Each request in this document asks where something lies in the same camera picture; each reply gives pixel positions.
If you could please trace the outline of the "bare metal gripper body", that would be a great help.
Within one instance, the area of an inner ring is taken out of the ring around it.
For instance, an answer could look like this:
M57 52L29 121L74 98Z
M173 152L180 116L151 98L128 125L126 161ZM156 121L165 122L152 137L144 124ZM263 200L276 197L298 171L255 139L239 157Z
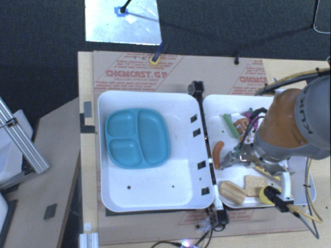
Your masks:
M244 165L261 165L261 158L251 147L245 147L235 152L235 158L238 163Z

